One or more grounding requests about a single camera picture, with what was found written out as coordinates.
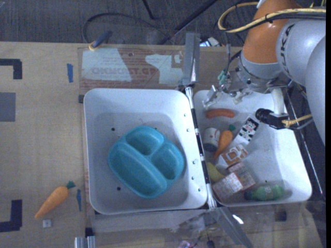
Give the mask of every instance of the teal plastic dish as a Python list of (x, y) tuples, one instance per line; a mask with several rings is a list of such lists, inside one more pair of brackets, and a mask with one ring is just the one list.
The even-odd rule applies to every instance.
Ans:
[(184, 157), (162, 133), (133, 128), (109, 150), (108, 165), (118, 179), (143, 198), (163, 194), (184, 169)]

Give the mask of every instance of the green bottle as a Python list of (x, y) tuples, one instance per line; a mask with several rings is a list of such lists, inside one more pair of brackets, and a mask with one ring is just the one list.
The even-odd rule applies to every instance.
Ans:
[(244, 194), (246, 200), (268, 201), (276, 200), (285, 193), (283, 187), (279, 185), (264, 185), (256, 190), (247, 191)]

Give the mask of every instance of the white can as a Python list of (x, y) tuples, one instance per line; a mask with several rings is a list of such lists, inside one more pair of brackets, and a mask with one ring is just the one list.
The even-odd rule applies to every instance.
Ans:
[(215, 128), (207, 128), (203, 133), (203, 148), (206, 151), (214, 152), (218, 147), (220, 131)]

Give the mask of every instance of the yellow cable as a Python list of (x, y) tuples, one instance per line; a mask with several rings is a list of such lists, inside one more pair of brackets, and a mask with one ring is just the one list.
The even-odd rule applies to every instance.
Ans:
[(311, 117), (312, 117), (312, 115), (308, 114), (306, 116), (303, 116), (303, 117), (300, 117), (297, 119), (292, 119), (292, 120), (285, 119), (285, 120), (282, 120), (281, 122), (285, 125), (286, 128), (288, 128), (289, 126), (294, 125), (294, 124), (298, 123), (299, 121), (302, 121), (302, 120), (305, 120), (305, 119), (311, 118)]
[(237, 7), (241, 7), (241, 6), (247, 6), (247, 4), (250, 4), (250, 3), (242, 3), (242, 4), (239, 4), (237, 6), (232, 6), (230, 7), (228, 10), (226, 10), (222, 15), (221, 17), (218, 19), (218, 28), (222, 31), (225, 31), (227, 33), (236, 33), (236, 32), (241, 32), (241, 31), (244, 31), (244, 30), (247, 30), (249, 29), (250, 27), (252, 26), (255, 26), (265, 20), (268, 20), (268, 19), (271, 19), (277, 15), (280, 15), (280, 14), (293, 14), (293, 13), (300, 13), (300, 12), (303, 12), (303, 13), (326, 13), (326, 9), (316, 9), (316, 8), (293, 8), (293, 9), (285, 9), (285, 10), (280, 10), (280, 11), (276, 11), (274, 13), (270, 13), (268, 15), (266, 15), (265, 17), (262, 17), (262, 18), (259, 18), (259, 19), (256, 19), (250, 23), (248, 23), (247, 25), (245, 26), (242, 26), (242, 27), (238, 27), (238, 28), (235, 28), (235, 29), (231, 29), (231, 30), (227, 30), (225, 27), (222, 26), (222, 21), (223, 19), (225, 18), (225, 16), (233, 11), (235, 8)]

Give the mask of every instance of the toy carrot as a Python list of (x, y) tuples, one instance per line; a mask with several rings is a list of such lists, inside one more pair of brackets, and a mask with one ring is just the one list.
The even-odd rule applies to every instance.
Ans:
[(233, 134), (230, 130), (222, 131), (221, 135), (219, 135), (217, 150), (214, 152), (214, 159), (216, 159), (224, 151), (227, 145), (229, 145), (232, 141), (232, 138)]
[(60, 205), (68, 197), (69, 189), (73, 187), (75, 187), (75, 184), (72, 181), (69, 181), (66, 186), (56, 188), (42, 204), (36, 213), (35, 218), (37, 219), (44, 216), (47, 212)]
[(227, 117), (227, 118), (233, 118), (234, 112), (232, 110), (229, 110), (227, 108), (216, 108), (212, 110), (208, 110), (206, 112), (206, 118), (214, 118), (214, 117)]

